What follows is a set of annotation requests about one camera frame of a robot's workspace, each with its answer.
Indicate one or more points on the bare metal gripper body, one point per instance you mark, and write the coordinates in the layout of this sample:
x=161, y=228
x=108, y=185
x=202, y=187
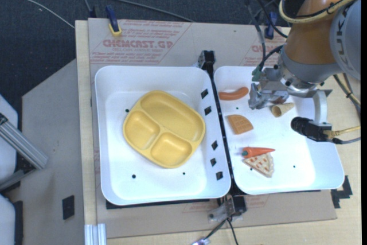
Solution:
x=273, y=83

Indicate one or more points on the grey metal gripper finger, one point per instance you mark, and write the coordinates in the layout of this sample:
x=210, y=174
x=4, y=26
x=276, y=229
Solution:
x=253, y=96
x=264, y=99

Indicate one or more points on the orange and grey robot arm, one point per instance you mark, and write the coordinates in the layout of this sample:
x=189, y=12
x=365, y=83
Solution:
x=312, y=37

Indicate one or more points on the tan ice cream cone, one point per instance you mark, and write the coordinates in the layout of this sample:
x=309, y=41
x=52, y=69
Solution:
x=281, y=109

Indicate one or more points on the orange sausage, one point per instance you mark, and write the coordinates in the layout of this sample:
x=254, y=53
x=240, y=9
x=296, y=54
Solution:
x=233, y=93

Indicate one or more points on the orange waffle piece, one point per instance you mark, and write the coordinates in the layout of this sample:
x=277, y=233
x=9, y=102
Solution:
x=240, y=124

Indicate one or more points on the thin black rod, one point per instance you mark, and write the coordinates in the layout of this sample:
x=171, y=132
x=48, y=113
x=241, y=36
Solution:
x=222, y=129

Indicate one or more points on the orange carrot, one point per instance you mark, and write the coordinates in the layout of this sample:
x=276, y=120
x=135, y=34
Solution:
x=258, y=151

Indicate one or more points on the pizza slice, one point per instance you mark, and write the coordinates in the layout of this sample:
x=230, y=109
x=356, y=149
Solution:
x=262, y=165

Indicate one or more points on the white plastic tray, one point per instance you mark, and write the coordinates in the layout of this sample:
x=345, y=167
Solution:
x=120, y=186
x=301, y=163

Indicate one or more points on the yellow divided plate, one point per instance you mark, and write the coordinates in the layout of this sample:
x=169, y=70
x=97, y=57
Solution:
x=166, y=126

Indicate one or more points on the brown cardboard board red print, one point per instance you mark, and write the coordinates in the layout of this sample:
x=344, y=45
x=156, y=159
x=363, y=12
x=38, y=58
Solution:
x=172, y=40

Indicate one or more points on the black cylinder on white bracket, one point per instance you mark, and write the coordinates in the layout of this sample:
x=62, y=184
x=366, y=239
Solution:
x=306, y=126

